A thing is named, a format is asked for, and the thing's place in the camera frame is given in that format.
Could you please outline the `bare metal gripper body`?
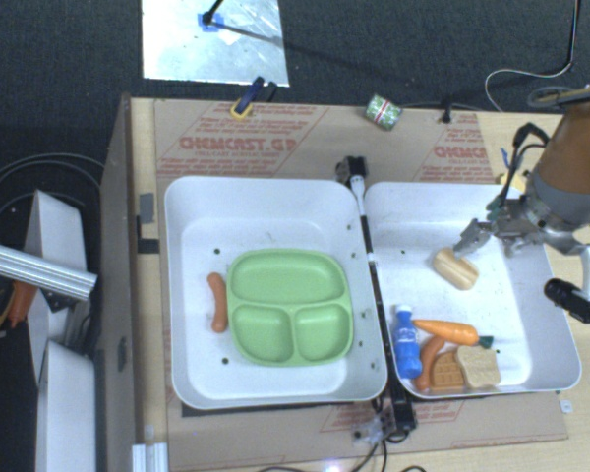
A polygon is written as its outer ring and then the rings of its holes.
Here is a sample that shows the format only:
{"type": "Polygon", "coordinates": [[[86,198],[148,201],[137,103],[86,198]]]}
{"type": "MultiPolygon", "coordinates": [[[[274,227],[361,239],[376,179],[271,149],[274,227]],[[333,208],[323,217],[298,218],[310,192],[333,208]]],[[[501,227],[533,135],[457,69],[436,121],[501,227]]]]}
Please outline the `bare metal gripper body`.
{"type": "Polygon", "coordinates": [[[524,238],[523,249],[548,245],[563,255],[575,256],[587,247],[574,236],[578,226],[568,223],[536,198],[495,198],[490,203],[490,221],[495,237],[524,238]]]}

